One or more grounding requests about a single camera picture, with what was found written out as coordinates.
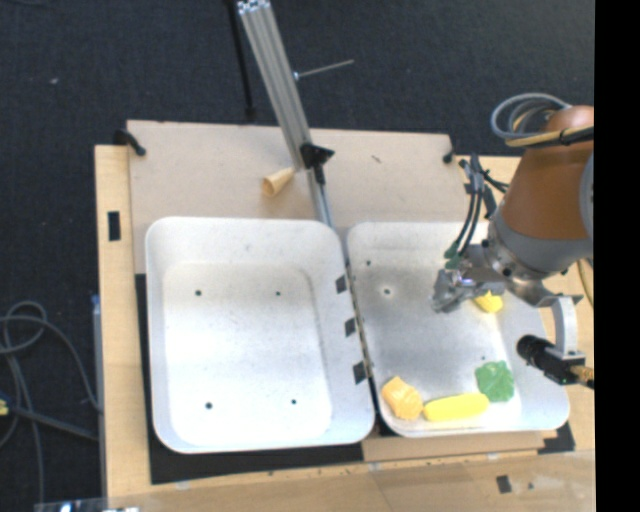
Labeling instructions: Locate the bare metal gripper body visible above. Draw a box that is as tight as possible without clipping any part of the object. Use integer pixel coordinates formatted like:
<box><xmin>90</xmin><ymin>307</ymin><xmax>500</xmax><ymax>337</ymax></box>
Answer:
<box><xmin>457</xmin><ymin>243</ymin><xmax>547</xmax><ymax>307</ymax></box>

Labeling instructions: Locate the small yellow corn piece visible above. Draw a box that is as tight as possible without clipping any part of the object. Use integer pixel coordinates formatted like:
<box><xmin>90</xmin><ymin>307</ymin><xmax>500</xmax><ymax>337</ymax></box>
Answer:
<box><xmin>472</xmin><ymin>292</ymin><xmax>504</xmax><ymax>315</ymax></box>

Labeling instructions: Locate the white plastic tray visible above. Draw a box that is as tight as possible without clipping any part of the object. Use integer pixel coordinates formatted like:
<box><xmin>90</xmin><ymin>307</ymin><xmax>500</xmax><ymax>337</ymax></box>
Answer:
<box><xmin>344</xmin><ymin>221</ymin><xmax>572</xmax><ymax>440</ymax></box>
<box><xmin>144</xmin><ymin>215</ymin><xmax>377</xmax><ymax>455</ymax></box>

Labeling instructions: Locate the green lettuce leaf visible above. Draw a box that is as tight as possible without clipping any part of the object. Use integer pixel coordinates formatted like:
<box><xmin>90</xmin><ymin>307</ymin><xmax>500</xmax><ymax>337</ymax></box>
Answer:
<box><xmin>474</xmin><ymin>360</ymin><xmax>516</xmax><ymax>403</ymax></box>

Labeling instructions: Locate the orange bread roll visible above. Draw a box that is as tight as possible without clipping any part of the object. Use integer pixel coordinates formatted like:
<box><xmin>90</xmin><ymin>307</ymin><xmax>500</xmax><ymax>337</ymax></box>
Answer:
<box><xmin>380</xmin><ymin>375</ymin><xmax>424</xmax><ymax>421</ymax></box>

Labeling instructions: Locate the yellow corn cob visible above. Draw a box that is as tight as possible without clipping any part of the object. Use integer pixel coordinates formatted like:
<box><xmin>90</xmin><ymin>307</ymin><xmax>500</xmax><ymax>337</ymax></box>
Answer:
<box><xmin>422</xmin><ymin>392</ymin><xmax>491</xmax><ymax>423</ymax></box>

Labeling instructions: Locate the tan ice cream cone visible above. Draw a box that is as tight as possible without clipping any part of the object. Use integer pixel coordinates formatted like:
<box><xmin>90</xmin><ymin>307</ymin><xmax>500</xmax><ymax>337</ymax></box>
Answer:
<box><xmin>261</xmin><ymin>166</ymin><xmax>297</xmax><ymax>199</ymax></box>

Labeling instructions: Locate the brown cardboard board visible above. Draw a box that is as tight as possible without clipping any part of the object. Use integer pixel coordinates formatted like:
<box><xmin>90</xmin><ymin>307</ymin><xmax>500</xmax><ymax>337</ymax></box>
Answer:
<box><xmin>124</xmin><ymin>119</ymin><xmax>559</xmax><ymax>464</ymax></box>

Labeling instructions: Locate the black cylinder on white bracket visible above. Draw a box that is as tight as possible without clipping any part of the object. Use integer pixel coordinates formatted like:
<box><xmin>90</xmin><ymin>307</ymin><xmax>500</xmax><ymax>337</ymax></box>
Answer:
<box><xmin>516</xmin><ymin>294</ymin><xmax>587</xmax><ymax>386</ymax></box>

